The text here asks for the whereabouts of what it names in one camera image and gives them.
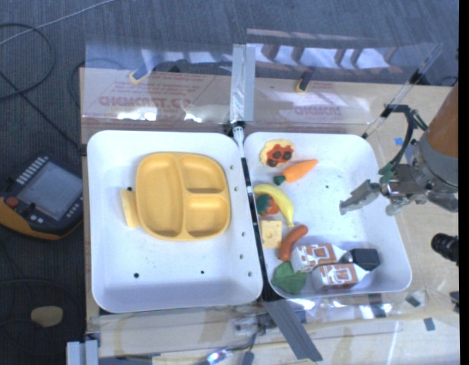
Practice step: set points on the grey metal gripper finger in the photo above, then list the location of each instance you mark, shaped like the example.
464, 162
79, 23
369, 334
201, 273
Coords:
361, 195
395, 205

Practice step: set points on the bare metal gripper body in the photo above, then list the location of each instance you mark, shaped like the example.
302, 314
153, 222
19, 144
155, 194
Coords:
405, 183

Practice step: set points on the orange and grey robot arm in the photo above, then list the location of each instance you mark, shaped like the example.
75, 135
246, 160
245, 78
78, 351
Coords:
443, 127

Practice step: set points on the white plastic tray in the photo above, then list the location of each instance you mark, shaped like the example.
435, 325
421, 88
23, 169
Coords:
344, 158
162, 272

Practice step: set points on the black box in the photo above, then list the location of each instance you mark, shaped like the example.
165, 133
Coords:
365, 259

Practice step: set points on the orange carrot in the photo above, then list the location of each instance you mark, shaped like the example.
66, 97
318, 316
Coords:
298, 170

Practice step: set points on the brown and white carton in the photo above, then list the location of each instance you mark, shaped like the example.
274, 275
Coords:
317, 256
338, 277

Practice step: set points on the yellow banana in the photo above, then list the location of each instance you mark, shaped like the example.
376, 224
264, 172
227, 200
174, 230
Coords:
281, 200

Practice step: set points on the orange-brown sausage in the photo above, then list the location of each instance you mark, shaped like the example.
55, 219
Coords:
291, 242

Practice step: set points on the toy pizza slice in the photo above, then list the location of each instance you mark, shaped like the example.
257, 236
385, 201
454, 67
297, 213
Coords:
276, 153

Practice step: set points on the orange fruit with green top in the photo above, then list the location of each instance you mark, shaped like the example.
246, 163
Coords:
266, 205

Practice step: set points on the yellow cheese block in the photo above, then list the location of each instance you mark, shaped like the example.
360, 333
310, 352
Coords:
271, 234

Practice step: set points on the green leaf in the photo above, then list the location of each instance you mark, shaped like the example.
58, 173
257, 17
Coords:
291, 280

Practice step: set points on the yellow divided plate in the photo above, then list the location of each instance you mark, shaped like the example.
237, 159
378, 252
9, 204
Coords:
158, 196

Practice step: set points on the pale yellow flat slice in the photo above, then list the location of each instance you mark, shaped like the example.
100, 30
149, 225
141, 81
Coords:
129, 209

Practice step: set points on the brown cardboard board red print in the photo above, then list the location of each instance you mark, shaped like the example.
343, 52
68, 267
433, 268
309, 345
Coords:
105, 122

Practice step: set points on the black cylinder on white bracket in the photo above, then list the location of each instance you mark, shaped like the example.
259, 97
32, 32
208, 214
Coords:
445, 245

